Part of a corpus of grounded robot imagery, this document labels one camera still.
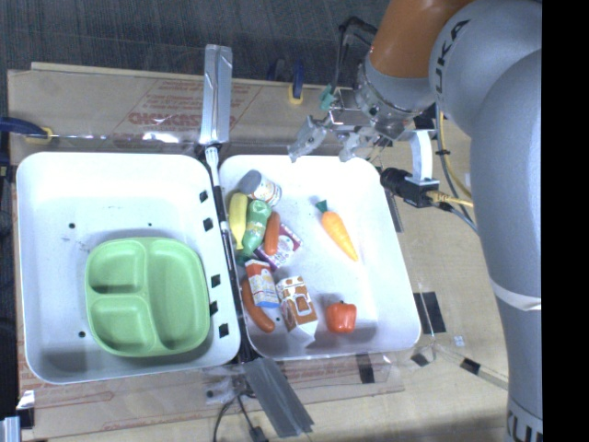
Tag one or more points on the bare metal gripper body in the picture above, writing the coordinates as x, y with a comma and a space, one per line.
368, 118

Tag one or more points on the orange and white carton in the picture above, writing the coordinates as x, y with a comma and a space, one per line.
261, 283

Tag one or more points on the green bottle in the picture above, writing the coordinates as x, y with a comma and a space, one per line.
254, 226

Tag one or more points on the brown and white carton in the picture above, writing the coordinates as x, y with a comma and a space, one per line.
298, 304

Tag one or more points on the green divided plate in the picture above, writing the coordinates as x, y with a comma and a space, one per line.
147, 297

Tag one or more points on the yellow banana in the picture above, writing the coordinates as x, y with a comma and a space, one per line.
238, 217

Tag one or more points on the black cylinder on white bracket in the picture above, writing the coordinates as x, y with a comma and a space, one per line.
409, 187

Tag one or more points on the brown cardboard board red print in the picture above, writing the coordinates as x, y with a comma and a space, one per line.
115, 104

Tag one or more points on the purple and white carton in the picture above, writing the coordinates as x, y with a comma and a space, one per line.
287, 247

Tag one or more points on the white plastic tray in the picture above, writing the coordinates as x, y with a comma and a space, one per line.
60, 191
373, 247

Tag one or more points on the orange-red sausage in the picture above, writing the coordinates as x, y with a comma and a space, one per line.
272, 233
257, 316

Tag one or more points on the small can with grey lid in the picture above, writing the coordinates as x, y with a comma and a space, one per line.
263, 188

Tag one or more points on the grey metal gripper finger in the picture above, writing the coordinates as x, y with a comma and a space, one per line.
352, 145
307, 136

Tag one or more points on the orange carrot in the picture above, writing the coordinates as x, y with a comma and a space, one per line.
338, 233

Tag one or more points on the orange bell pepper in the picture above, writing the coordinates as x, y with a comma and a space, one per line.
341, 318

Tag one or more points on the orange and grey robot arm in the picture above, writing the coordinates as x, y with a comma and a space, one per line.
497, 108

